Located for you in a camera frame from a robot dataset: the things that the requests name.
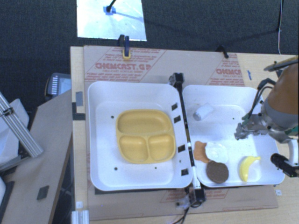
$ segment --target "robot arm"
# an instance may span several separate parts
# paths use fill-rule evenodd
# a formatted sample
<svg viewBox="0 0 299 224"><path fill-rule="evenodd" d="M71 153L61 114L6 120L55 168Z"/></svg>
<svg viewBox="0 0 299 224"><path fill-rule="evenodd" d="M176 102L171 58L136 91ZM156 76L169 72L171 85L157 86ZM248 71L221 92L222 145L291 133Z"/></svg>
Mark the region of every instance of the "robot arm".
<svg viewBox="0 0 299 224"><path fill-rule="evenodd" d="M290 159L274 154L271 161L288 176L298 175L298 56L282 63L274 64L265 70L274 71L286 67L278 81L263 80L258 88L252 108L243 117L236 129L235 138L245 139L249 134L268 134L280 143L288 143ZM271 88L269 96L262 104L261 111L252 114L262 92Z"/></svg>

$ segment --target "dark floor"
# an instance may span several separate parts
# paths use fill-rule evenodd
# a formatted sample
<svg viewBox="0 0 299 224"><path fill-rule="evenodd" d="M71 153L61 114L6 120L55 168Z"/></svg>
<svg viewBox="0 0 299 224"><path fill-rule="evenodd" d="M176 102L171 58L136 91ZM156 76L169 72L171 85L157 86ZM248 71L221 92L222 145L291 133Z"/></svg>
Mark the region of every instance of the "dark floor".
<svg viewBox="0 0 299 224"><path fill-rule="evenodd" d="M280 1L142 0L147 42L131 46L215 51L221 44L228 52L278 54ZM0 91L28 112L44 102L52 73L70 73L70 46L117 44L77 38L76 0L0 0L0 7ZM299 0L285 0L281 29L281 53L298 54ZM67 172L54 223L69 211L70 179Z"/></svg>

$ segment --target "yellow banana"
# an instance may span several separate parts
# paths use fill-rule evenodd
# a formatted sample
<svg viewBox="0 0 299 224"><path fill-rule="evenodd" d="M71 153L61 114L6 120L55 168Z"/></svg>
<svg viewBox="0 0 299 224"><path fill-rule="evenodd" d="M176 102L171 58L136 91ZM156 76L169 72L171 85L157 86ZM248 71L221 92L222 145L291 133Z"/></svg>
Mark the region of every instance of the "yellow banana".
<svg viewBox="0 0 299 224"><path fill-rule="evenodd" d="M249 167L255 160L261 160L261 157L248 156L242 161L239 169L239 174L244 182L247 182Z"/></svg>

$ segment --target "yellow plate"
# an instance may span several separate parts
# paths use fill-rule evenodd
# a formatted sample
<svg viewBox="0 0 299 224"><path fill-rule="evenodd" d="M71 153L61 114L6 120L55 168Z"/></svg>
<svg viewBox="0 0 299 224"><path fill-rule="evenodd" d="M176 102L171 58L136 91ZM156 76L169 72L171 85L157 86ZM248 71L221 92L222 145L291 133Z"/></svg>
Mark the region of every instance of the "yellow plate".
<svg viewBox="0 0 299 224"><path fill-rule="evenodd" d="M131 163L158 163L171 159L176 142L171 120L159 110L128 110L116 121L122 157Z"/></svg>

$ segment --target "brown round patty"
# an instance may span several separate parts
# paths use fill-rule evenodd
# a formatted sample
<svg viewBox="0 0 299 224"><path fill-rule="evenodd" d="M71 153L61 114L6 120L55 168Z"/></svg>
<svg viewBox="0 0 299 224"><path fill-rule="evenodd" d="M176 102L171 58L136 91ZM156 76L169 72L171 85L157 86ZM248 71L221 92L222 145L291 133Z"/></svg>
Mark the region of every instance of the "brown round patty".
<svg viewBox="0 0 299 224"><path fill-rule="evenodd" d="M215 183L223 183L228 179L228 168L224 163L210 161L206 166L206 174Z"/></svg>

